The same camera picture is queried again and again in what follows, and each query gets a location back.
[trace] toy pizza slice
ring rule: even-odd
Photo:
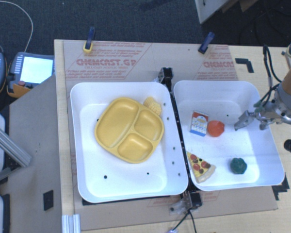
[[[187,156],[197,183],[204,182],[214,173],[215,165],[211,165],[188,151]]]

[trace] cardboard sheet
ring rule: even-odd
[[[162,67],[173,69],[173,84],[180,80],[238,80],[228,46],[209,45],[206,53],[201,54],[198,52],[199,44],[94,41],[92,52],[86,54],[82,50],[83,45],[83,41],[64,42],[74,206],[75,213],[81,216],[81,229],[94,230],[178,220],[182,215],[171,215],[169,206],[180,200],[179,195],[101,204],[84,202],[77,186],[70,90],[80,82],[156,81]],[[271,187],[200,192],[200,194],[203,206],[194,211],[194,217],[277,208]]]
[[[10,233],[61,232],[56,79],[51,76],[10,105],[9,136],[31,157],[8,176],[0,195],[10,194]],[[44,210],[44,194],[53,206]]]

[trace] small milk carton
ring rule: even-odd
[[[190,132],[205,136],[207,133],[208,115],[199,111],[193,111]]]

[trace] blue clamp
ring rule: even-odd
[[[208,45],[210,44],[210,42],[214,39],[214,33],[213,32],[209,32],[209,34],[207,35],[206,39],[204,40],[203,44],[199,47],[198,51],[202,54],[204,54],[208,48]]]
[[[83,46],[83,51],[85,53],[90,53],[93,49],[93,42],[92,41],[94,40],[95,32],[96,32],[96,30],[94,27],[91,27],[89,29],[87,41],[84,43],[84,46]]]

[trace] wooden table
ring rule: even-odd
[[[58,135],[60,152],[60,177],[62,214],[73,215],[74,201],[70,162],[68,132],[67,99],[65,84],[65,65],[63,40],[55,40],[56,89],[58,110]],[[259,90],[261,96],[268,91],[267,75],[263,63],[262,47],[229,46],[232,58],[246,58],[251,61],[254,73],[248,73],[245,65],[235,64],[239,80],[249,81]],[[272,61],[277,76],[281,79],[288,72],[286,57],[281,53],[284,48],[270,48]],[[291,233],[291,153],[283,148],[285,140],[291,139],[291,125],[271,125],[275,143],[289,182],[289,190],[279,194],[278,208],[274,211],[246,213],[228,216],[216,216],[195,219],[198,233]],[[132,232],[167,232],[178,221],[126,226],[119,228],[84,231],[87,233],[132,233]],[[179,232],[193,232],[192,221],[185,220]]]

